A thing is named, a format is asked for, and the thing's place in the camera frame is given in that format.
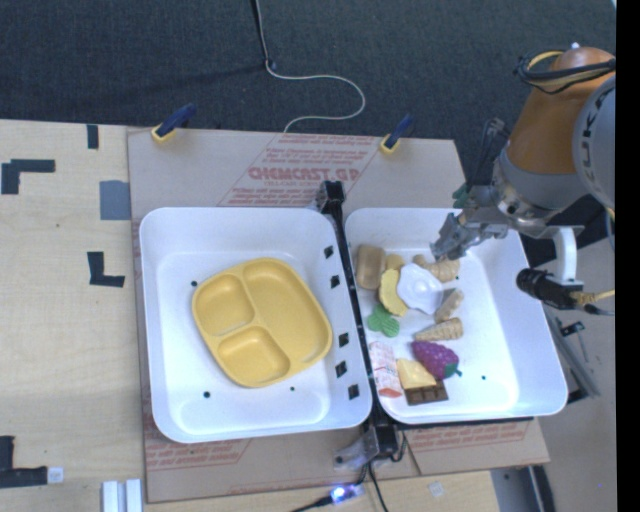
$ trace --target grey floor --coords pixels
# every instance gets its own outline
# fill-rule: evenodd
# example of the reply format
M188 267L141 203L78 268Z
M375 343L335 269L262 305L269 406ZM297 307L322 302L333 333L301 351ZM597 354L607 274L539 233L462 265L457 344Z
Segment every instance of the grey floor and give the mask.
M553 271L553 264L544 268ZM615 287L615 254L609 240L578 251L577 278L584 282L585 291ZM615 298L597 305L614 310ZM500 508L504 512L613 512L618 510L615 317L549 311L563 327L576 322L584 326L564 339L595 389L558 414L540 418L551 459L542 466L550 493L535 488L540 482L531 478L532 468L496 470L493 480ZM581 389L567 358L561 355L561 361L570 390Z

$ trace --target wooden table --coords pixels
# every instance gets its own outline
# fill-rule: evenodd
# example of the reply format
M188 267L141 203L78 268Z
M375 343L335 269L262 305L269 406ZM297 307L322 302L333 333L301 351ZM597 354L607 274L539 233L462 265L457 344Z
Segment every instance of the wooden table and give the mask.
M0 489L0 510L100 510L107 480L144 481L131 223L101 219L100 183L128 182L126 128L0 122L3 164L54 160L0 195L0 435L14 467L58 466L61 484ZM89 252L124 285L90 284ZM442 494L430 484L439 483ZM370 481L345 510L382 510ZM391 511L497 511L488 471L380 483ZM145 505L145 510L292 510L312 488Z

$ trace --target blue clamp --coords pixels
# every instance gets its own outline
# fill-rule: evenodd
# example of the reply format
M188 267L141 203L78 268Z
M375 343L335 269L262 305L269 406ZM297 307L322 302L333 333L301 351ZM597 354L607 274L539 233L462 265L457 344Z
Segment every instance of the blue clamp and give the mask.
M411 114L407 114L402 118L402 121L398 123L395 130L388 134L380 142L380 149L383 153L391 154L400 145L400 137L402 137L407 130L413 125L413 117Z
M175 128L184 128L196 113L196 106L188 103L184 107L180 107L162 124L151 130L151 136L156 142L165 142L175 135Z

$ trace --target white tray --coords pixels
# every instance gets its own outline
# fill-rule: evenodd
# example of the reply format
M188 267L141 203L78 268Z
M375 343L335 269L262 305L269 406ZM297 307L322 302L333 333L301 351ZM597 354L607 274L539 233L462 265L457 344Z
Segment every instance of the white tray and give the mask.
M371 390L326 217L299 208L161 208L143 219L140 248L152 412L164 435L220 441L348 428L368 417ZM301 373L245 388L207 349L191 298L195 284L259 257L281 259L305 280L331 323L333 343Z
M455 210L421 208L367 208L346 220L353 268L361 244L379 246L410 262L415 254L433 261L429 243L438 238L445 217ZM464 300L456 311L464 336L441 342L460 357L462 376L446 379L447 401L408 405L404 396L380 396L387 413L406 424L450 423L550 415L567 399L564 374L542 306L516 286L516 276L529 265L517 233L488 240L471 248L460 260L457 287ZM363 323L378 302L373 291L358 287ZM400 334L386 338L365 329L367 342L382 340L396 358L415 359L412 333L433 320L410 310L400 320Z

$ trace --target cardboard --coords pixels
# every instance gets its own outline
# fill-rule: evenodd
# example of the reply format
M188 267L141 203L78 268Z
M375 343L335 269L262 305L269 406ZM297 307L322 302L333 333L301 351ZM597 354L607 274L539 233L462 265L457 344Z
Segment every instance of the cardboard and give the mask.
M334 452L360 429L179 444L153 422L147 367L138 227L164 206L308 207L323 180L340 180L345 217L363 207L451 206L464 181L452 141L403 140L379 150L381 138L178 130L164 144L150 129L130 129L128 158L136 308L143 390L147 501L253 493L355 481L336 470ZM537 420L454 425L405 433L409 453L377 475L406 478L542 463L548 453Z

